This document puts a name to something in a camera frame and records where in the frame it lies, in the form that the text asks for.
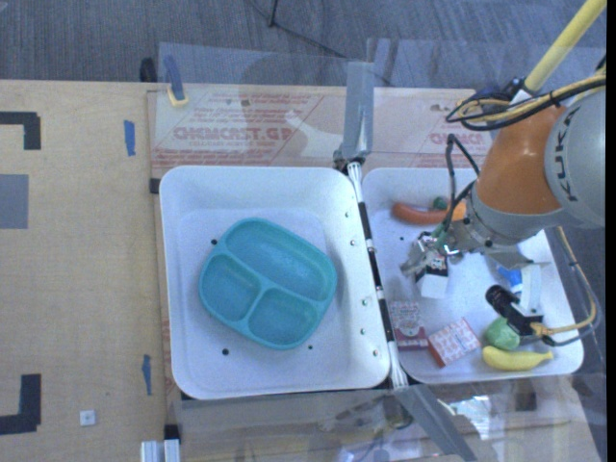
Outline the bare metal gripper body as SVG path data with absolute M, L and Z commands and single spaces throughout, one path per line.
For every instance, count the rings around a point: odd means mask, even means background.
M 479 234 L 465 219 L 446 224 L 444 221 L 429 231 L 423 231 L 417 239 L 422 251 L 443 256 L 481 251 L 487 238 Z

